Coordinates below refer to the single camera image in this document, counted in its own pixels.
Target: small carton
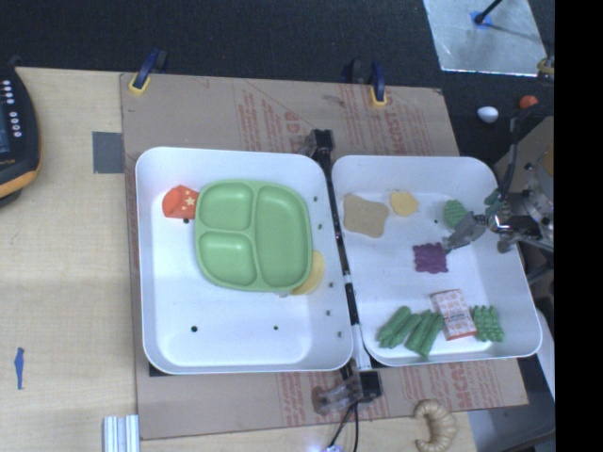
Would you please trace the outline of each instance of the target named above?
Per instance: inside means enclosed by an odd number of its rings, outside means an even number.
[[[435,310],[444,317],[444,335],[447,340],[475,335],[478,332],[460,289],[433,293],[431,298]]]

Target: green plate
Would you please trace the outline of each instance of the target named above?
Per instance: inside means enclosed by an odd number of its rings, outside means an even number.
[[[310,218],[287,186],[224,180],[204,187],[195,216],[197,261],[209,281],[249,291],[285,291],[312,265]]]

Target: black surface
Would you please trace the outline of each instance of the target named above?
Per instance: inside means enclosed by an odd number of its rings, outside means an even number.
[[[529,2],[552,49],[555,0]],[[135,72],[158,47],[167,73],[338,82],[352,59],[378,59],[386,85],[442,89],[461,153],[488,164],[507,152],[519,98],[553,114],[535,78],[442,72],[422,0],[0,0],[0,15],[0,62],[29,67]]]

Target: gray square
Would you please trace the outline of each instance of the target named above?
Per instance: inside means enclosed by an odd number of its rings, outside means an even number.
[[[475,24],[494,1],[423,0],[443,71],[537,75],[546,51],[528,0],[502,0]]]

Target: wooden table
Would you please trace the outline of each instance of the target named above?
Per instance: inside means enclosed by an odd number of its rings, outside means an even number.
[[[92,133],[122,131],[119,73],[19,68],[43,132],[42,170],[0,209],[0,449],[103,449],[137,413],[123,174],[93,172]],[[24,350],[23,389],[14,360]],[[451,451],[476,450],[467,414]],[[322,450],[337,425],[143,441],[142,451]],[[360,423],[358,450],[415,451],[414,418]],[[338,442],[353,444],[353,423]]]

